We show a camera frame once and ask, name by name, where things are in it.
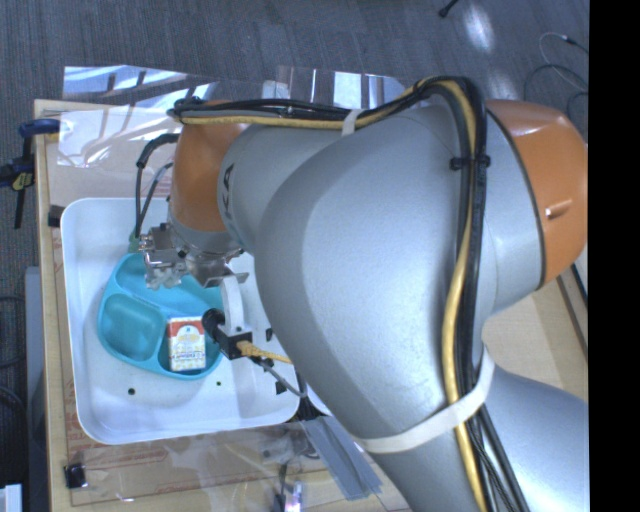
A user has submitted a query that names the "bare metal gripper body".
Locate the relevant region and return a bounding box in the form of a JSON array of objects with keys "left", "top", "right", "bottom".
[{"left": 138, "top": 223, "right": 247, "bottom": 289}]

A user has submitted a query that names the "blue divided plate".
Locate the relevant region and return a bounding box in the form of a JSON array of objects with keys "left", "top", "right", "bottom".
[{"left": 96, "top": 252, "right": 225, "bottom": 383}]

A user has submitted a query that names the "red and white small carton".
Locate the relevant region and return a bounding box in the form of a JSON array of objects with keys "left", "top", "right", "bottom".
[{"left": 165, "top": 315, "right": 208, "bottom": 373}]

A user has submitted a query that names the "white plastic tray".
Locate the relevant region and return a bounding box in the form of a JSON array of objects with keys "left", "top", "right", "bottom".
[
  {"left": 59, "top": 197, "right": 302, "bottom": 446},
  {"left": 304, "top": 383, "right": 335, "bottom": 418}
]

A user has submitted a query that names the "black cylinder on white bracket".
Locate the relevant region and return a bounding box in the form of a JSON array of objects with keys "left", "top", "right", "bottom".
[{"left": 201, "top": 272, "right": 255, "bottom": 362}]

